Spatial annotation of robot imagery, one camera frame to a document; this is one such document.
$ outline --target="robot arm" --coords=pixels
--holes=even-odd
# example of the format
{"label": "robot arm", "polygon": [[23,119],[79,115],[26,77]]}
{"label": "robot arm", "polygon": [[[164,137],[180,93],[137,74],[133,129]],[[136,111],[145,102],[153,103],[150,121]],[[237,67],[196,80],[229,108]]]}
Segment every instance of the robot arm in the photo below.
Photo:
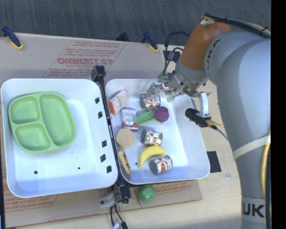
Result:
{"label": "robot arm", "polygon": [[[261,182],[265,179],[262,164],[269,156],[265,147],[270,143],[270,33],[248,23],[246,31],[231,30],[221,23],[227,19],[204,19],[159,88],[172,101],[180,94],[197,96],[196,89],[208,80],[217,86],[221,117],[240,176],[242,228],[270,228]],[[199,112],[192,114],[195,118]]]}

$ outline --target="yellow cable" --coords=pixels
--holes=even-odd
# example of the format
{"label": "yellow cable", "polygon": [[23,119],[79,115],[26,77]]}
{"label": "yellow cable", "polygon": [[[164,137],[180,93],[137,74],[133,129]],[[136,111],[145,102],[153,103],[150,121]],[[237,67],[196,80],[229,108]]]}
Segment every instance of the yellow cable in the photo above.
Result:
{"label": "yellow cable", "polygon": [[[257,24],[253,24],[253,23],[250,23],[250,22],[248,22],[249,24],[252,24],[252,25],[254,25],[254,26],[256,26],[257,28],[260,28],[260,29],[264,29],[264,27],[262,27],[262,26],[260,26],[260,25],[257,25]],[[269,31],[269,30],[264,30],[265,32],[267,32],[267,33],[269,33],[269,34],[271,34],[271,31]]]}
{"label": "yellow cable", "polygon": [[218,124],[218,123],[216,123],[216,122],[213,121],[213,120],[206,120],[205,122],[206,122],[208,125],[216,125],[216,126],[220,126],[220,127],[224,128],[224,125]]}
{"label": "yellow cable", "polygon": [[266,198],[266,172],[267,172],[267,160],[268,160],[268,154],[270,149],[270,143],[265,145],[264,153],[262,157],[262,169],[261,169],[261,179],[262,179],[262,188],[263,188],[263,194],[264,198]]}

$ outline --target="tin can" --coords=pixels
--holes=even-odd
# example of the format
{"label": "tin can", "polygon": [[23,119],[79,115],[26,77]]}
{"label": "tin can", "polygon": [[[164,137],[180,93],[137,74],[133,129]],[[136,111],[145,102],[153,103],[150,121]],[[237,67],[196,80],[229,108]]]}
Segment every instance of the tin can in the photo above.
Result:
{"label": "tin can", "polygon": [[173,161],[168,155],[153,159],[149,162],[149,168],[155,175],[169,170],[173,167]]}
{"label": "tin can", "polygon": [[141,142],[148,145],[161,145],[163,134],[161,132],[143,130],[141,134]]}
{"label": "tin can", "polygon": [[142,95],[140,98],[140,106],[142,109],[146,108],[158,108],[161,105],[161,97],[157,95],[154,98],[144,100],[144,96]]}

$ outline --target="black cable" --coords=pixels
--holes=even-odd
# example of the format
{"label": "black cable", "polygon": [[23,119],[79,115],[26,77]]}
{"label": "black cable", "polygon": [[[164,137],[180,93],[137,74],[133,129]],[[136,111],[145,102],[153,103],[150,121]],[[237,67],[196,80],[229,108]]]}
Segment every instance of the black cable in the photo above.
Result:
{"label": "black cable", "polygon": [[245,29],[247,31],[259,34],[262,37],[271,38],[271,35],[265,31],[267,27],[260,29],[256,26],[254,26],[253,24],[250,24],[250,23],[247,23],[244,21],[229,19],[227,17],[223,18],[223,17],[219,17],[219,16],[214,16],[214,15],[211,15],[209,13],[205,13],[204,15],[207,17],[210,17],[211,19],[215,20],[216,22],[223,22],[226,24],[231,24],[233,26],[236,26],[236,27]]}
{"label": "black cable", "polygon": [[[182,48],[175,47],[172,52],[174,53],[177,49],[183,51]],[[172,60],[172,58],[173,58],[173,56],[172,56],[171,58],[170,58],[170,56],[168,56],[168,57],[169,57],[169,59],[166,61],[165,65],[164,65],[163,75],[165,74],[169,63],[171,62],[171,60]]]}
{"label": "black cable", "polygon": [[176,36],[176,35],[185,35],[185,36],[190,36],[190,34],[184,32],[184,31],[174,31],[170,34],[168,34],[165,38],[165,41],[164,41],[164,46],[165,46],[165,63],[164,63],[164,70],[163,70],[163,75],[165,74],[166,72],[166,69],[168,67],[168,64],[170,61],[167,60],[167,48],[168,48],[168,45],[170,43],[170,39],[172,36]]}
{"label": "black cable", "polygon": [[110,218],[111,218],[111,224],[114,227],[114,221],[113,221],[113,218],[112,218],[112,209],[113,209],[113,205],[110,207]]}
{"label": "black cable", "polygon": [[219,130],[217,126],[210,125],[209,127],[214,129],[214,130],[216,130],[216,131],[218,131],[221,135],[223,135],[225,137],[225,139],[227,139],[229,141],[228,137],[221,130]]}
{"label": "black cable", "polygon": [[266,198],[265,198],[265,211],[266,211],[266,228],[271,229],[271,146],[267,158],[267,174],[266,174]]}
{"label": "black cable", "polygon": [[120,218],[121,222],[123,222],[122,217],[120,216],[120,214],[118,213],[118,209],[116,208],[116,204],[114,204],[114,208],[115,208],[115,212],[117,213],[118,217]]}

